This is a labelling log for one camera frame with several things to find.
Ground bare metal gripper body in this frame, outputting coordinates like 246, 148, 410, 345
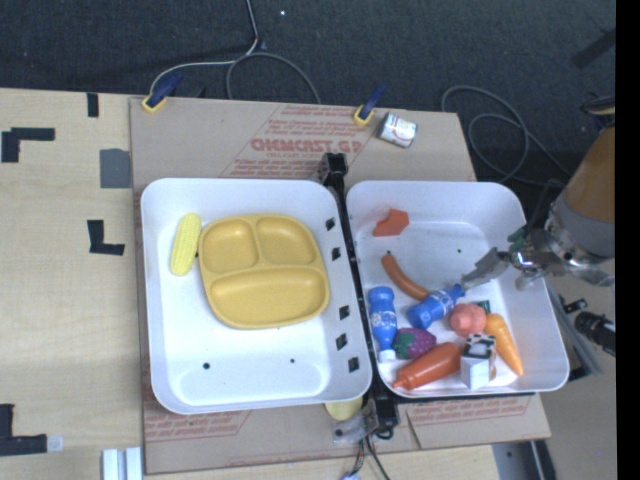
507, 227, 616, 292

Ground pink peach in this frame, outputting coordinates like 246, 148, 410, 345
448, 302, 488, 339

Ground white plastic tray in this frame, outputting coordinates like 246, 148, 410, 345
140, 177, 374, 416
345, 180, 571, 400

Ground orange carrot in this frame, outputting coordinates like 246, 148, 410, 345
483, 312, 526, 378

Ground orange sausage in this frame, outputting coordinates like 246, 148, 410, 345
380, 252, 432, 302

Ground white black milk carton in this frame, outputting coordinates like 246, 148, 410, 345
459, 333, 498, 392

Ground purple grapes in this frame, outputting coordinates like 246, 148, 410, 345
391, 327, 438, 361

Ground orange sauce bottle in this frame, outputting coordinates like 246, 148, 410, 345
391, 341, 463, 391

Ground orange pizza slice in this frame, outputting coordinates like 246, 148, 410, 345
372, 207, 411, 239

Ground blue bottle white cap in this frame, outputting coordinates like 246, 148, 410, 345
367, 285, 399, 364

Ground thin black rod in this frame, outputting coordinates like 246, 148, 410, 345
333, 180, 389, 404

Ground white can red print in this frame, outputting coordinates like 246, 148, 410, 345
375, 111, 419, 150

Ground yellow divided plate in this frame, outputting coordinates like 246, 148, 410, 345
197, 213, 332, 331

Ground yellow corn cob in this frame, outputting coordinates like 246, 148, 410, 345
169, 212, 203, 277

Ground brown cardboard board red print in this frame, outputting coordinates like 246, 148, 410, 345
128, 96, 553, 475

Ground black cylinder on white bracket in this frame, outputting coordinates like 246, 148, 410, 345
555, 292, 617, 375

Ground black block with wires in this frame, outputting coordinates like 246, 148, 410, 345
319, 151, 350, 188
371, 396, 402, 432

